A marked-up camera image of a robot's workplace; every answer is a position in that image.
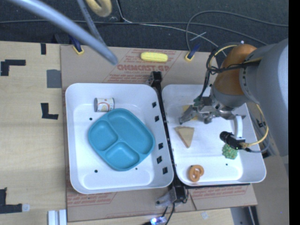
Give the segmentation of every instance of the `small can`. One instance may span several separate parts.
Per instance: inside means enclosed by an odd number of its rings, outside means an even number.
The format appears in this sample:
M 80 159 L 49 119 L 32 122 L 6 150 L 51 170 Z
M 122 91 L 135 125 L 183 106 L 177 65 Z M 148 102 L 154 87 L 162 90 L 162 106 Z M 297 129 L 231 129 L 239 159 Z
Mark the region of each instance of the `small can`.
M 113 98 L 95 98 L 94 100 L 95 112 L 109 112 L 114 109 Z

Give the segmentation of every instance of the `blue plastic tray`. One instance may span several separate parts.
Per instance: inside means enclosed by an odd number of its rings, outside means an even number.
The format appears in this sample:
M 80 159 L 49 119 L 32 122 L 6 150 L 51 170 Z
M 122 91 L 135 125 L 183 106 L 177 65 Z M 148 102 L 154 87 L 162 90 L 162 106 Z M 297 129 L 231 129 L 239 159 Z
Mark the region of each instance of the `blue plastic tray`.
M 89 129 L 89 142 L 113 169 L 127 171 L 141 163 L 154 149 L 149 129 L 126 109 L 111 110 Z

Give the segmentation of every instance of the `cardboard sheet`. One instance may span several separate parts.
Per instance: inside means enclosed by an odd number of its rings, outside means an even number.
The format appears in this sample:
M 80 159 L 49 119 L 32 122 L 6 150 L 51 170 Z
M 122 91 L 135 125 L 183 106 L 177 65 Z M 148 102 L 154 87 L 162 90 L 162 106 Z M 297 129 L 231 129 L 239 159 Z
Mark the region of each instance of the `cardboard sheet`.
M 84 46 L 85 53 L 77 55 L 71 45 L 60 47 L 63 96 L 64 141 L 67 180 L 68 221 L 84 221 L 103 218 L 120 218 L 161 214 L 165 208 L 156 208 L 155 199 L 163 196 L 168 188 L 144 189 L 116 193 L 83 195 L 70 183 L 68 162 L 68 135 L 66 126 L 65 91 L 73 83 L 149 83 L 151 71 L 161 71 L 162 87 L 169 84 L 203 84 L 205 63 L 209 53 L 197 52 L 191 62 L 185 61 L 186 51 L 110 48 L 118 57 L 116 66 L 109 64 L 99 54 Z M 168 54 L 166 63 L 146 62 L 141 52 Z M 191 189 L 186 204 L 175 212 L 230 208 L 257 205 L 252 185 L 204 187 Z

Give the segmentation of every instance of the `black cable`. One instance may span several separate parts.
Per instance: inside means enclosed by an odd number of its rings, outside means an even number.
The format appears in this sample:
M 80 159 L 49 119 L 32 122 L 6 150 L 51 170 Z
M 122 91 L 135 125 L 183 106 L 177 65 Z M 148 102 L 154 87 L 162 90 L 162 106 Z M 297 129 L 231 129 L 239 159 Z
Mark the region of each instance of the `black cable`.
M 233 47 L 233 46 L 238 46 L 240 45 L 241 43 L 235 43 L 235 42 L 232 42 L 232 43 L 226 43 L 220 47 L 218 47 L 217 49 L 214 49 L 210 55 L 209 55 L 209 58 L 207 59 L 206 61 L 206 68 L 207 68 L 207 71 L 206 71 L 206 75 L 205 75 L 205 80 L 204 80 L 204 84 L 203 84 L 203 88 L 202 88 L 202 91 L 201 91 L 201 94 L 196 98 L 198 101 L 201 100 L 208 84 L 209 84 L 209 80 L 210 80 L 210 75 L 214 75 L 215 73 L 217 72 L 224 72 L 226 71 L 225 68 L 217 68 L 217 67 L 210 67 L 210 62 L 211 60 L 220 52 L 220 51 L 223 51 L 224 49 L 226 48 L 229 48 L 229 47 Z
M 15 20 L 15 21 L 2 21 L 0 22 L 0 24 L 6 24 L 6 23 L 37 23 L 37 22 L 48 22 L 47 20 L 38 20 L 38 19 L 34 19 L 34 20 Z M 86 21 L 79 21 L 79 20 L 74 20 L 75 23 L 86 23 Z M 148 25 L 148 26 L 160 26 L 160 27 L 165 27 L 165 28 L 171 28 L 171 29 L 177 29 L 177 30 L 181 30 L 177 27 L 169 27 L 169 26 L 162 26 L 160 24 L 182 24 L 182 25 L 186 25 L 187 23 L 186 22 L 96 22 L 94 21 L 95 24 L 102 24 L 102 25 Z M 231 30 L 231 29 L 226 29 L 226 28 L 223 28 L 223 27 L 220 27 L 220 26 L 216 26 L 216 25 L 210 25 L 210 24 L 205 24 L 205 23 L 199 23 L 199 22 L 191 22 L 190 23 L 191 25 L 198 25 L 198 26 L 206 26 L 206 27 L 212 27 L 212 28 L 216 28 L 216 29 L 220 29 L 220 30 L 225 30 L 225 31 L 228 31 L 228 32 L 232 32 L 232 33 L 235 33 L 235 34 L 238 34 L 238 35 L 241 35 L 243 37 L 246 37 L 246 38 L 249 38 L 251 40 L 254 40 L 258 43 L 261 43 L 262 45 L 267 45 L 265 42 L 255 38 L 255 37 L 252 37 L 252 36 L 249 36 L 247 34 L 244 34 L 244 33 L 240 33 L 240 32 L 237 32 L 237 31 L 234 31 L 234 30 Z
M 164 213 L 163 213 L 162 217 L 164 217 L 164 216 L 165 216 L 165 213 L 167 212 L 167 210 L 168 210 L 168 207 L 169 207 L 169 206 L 167 206 L 167 207 L 165 208 L 165 211 L 164 211 Z
M 233 16 L 237 16 L 237 17 L 242 17 L 242 18 L 245 18 L 245 19 L 248 19 L 248 20 L 251 20 L 251 21 L 255 21 L 255 22 L 259 22 L 259 23 L 264 23 L 264 24 L 267 24 L 267 25 L 272 25 L 272 26 L 279 26 L 279 27 L 285 27 L 285 28 L 288 28 L 288 25 L 285 25 L 285 24 L 276 24 L 276 23 L 272 23 L 272 22 L 266 22 L 266 21 L 262 21 L 262 20 L 258 20 L 258 19 L 255 19 L 255 18 L 251 18 L 251 17 L 247 17 L 247 16 L 243 16 L 243 15 L 239 15 L 239 14 L 236 14 L 236 13 L 231 13 L 231 12 L 226 12 L 226 11 L 218 11 L 218 10 L 209 10 L 209 11 L 202 11 L 202 12 L 199 12 L 199 13 L 196 13 L 194 14 L 188 21 L 187 23 L 187 27 L 186 27 L 186 43 L 187 43 L 187 47 L 188 47 L 188 50 L 190 51 L 191 48 L 189 46 L 189 42 L 188 42 L 188 28 L 192 23 L 192 20 L 199 16 L 199 15 L 203 15 L 205 13 L 222 13 L 222 14 L 227 14 L 227 15 L 233 15 Z M 239 33 L 237 31 L 233 31 L 231 29 L 225 29 L 225 28 L 220 28 L 218 26 L 214 26 L 214 25 L 210 25 L 211 27 L 215 27 L 215 28 L 218 28 L 218 29 L 223 29 L 223 30 L 226 30 L 226 31 L 229 31 L 229 32 L 233 32 L 233 33 L 236 33 L 236 34 L 239 34 L 239 35 L 242 35 L 242 36 L 245 36 L 244 34 L 242 33 Z
M 186 197 L 186 199 L 184 201 L 182 201 L 182 203 L 187 203 L 188 202 L 188 197 L 189 197 L 189 191 L 187 189 L 187 197 Z
M 252 123 L 255 124 L 255 129 L 256 129 L 256 131 L 257 131 L 261 136 L 263 136 L 263 135 L 261 134 L 260 129 L 257 127 L 258 125 L 256 124 L 256 122 L 258 122 L 258 120 L 255 121 L 254 118 L 253 118 L 253 115 L 252 115 L 251 113 L 250 113 L 250 118 L 251 118 L 251 120 L 252 120 Z M 261 119 L 262 127 L 263 127 L 264 129 L 266 129 L 265 121 L 263 120 L 261 114 L 260 114 L 260 119 Z M 268 134 L 267 137 L 266 137 L 266 139 L 262 142 L 263 145 L 264 145 L 264 148 L 263 148 L 262 150 L 252 150 L 252 149 L 250 149 L 250 148 L 245 148 L 245 150 L 246 150 L 247 152 L 253 152 L 253 153 L 264 153 L 265 151 L 267 151 L 267 150 L 269 149 L 269 146 L 270 146 L 269 136 L 270 136 L 270 134 Z
M 174 210 L 175 210 L 175 203 L 173 202 L 173 208 L 172 208 L 172 211 L 171 211 L 170 216 L 169 216 L 167 222 L 165 223 L 165 225 L 167 225 L 167 224 L 169 223 L 169 221 L 170 221 L 170 219 L 171 219 L 171 217 L 172 217 L 172 214 L 174 213 Z
M 222 72 L 229 71 L 229 70 L 246 68 L 246 67 L 250 67 L 250 66 L 257 66 L 258 64 L 259 64 L 258 62 L 237 63 L 237 64 L 231 64 L 228 67 L 223 67 L 223 68 L 208 67 L 207 69 L 211 72 L 212 75 L 214 75 L 216 73 L 222 73 Z

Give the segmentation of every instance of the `pretzel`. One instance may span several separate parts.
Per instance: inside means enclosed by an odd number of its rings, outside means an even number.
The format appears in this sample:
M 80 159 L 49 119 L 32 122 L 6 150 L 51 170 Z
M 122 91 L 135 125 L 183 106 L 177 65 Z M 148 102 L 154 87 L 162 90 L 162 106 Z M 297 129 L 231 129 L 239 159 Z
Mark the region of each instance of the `pretzel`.
M 193 182 L 197 182 L 203 174 L 204 168 L 202 166 L 193 165 L 188 171 L 188 178 Z

